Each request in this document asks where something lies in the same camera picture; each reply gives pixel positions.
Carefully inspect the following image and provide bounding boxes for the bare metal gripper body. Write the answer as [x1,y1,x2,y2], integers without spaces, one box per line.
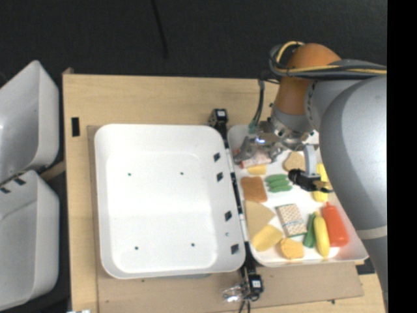
[244,122,314,160]

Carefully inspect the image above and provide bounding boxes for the red and white packet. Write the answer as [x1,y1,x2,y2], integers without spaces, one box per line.
[240,152,272,170]

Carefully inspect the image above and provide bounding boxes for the tan bread slice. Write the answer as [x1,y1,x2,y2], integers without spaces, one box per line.
[282,151,308,173]

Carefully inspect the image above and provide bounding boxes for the small yellow cheese slice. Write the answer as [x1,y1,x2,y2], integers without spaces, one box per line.
[246,164,268,176]

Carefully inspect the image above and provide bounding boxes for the green pea pods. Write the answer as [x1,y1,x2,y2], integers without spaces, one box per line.
[264,173,293,194]

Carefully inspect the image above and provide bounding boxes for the orange-brown toast slice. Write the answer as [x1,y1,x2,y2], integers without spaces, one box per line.
[240,175,269,204]

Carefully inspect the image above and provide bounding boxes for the white plastic tray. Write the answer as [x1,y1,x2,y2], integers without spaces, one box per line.
[93,123,247,280]
[227,123,369,269]

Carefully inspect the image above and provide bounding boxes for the yellow corn cob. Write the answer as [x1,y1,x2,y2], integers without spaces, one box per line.
[311,162,334,203]

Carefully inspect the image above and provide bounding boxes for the tan triangular slice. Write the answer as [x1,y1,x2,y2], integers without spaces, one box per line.
[244,200,276,238]

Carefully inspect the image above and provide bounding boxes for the white checkered carton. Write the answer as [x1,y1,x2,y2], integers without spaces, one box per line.
[274,203,308,239]

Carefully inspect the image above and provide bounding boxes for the yellow cheese wedge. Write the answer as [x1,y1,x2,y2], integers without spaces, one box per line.
[252,224,284,252]

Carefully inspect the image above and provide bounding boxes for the green cucumber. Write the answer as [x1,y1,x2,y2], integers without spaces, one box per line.
[302,211,318,249]

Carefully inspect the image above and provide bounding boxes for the orange-red sauce bottle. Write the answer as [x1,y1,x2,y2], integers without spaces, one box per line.
[322,201,350,248]

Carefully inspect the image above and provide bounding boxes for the yellow banana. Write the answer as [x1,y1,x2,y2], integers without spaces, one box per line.
[313,215,331,259]

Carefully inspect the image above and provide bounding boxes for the orange round biscuit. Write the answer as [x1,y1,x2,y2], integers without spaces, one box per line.
[278,237,306,261]

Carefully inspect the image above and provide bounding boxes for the pale wood board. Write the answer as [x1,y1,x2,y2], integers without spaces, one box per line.
[61,67,388,313]

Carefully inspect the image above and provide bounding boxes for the black cylinder on white bracket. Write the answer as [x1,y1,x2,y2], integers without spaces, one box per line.
[287,143,324,192]

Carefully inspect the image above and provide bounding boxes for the black block with thin wires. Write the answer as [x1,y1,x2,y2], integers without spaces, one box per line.
[208,108,229,127]
[246,273,265,299]

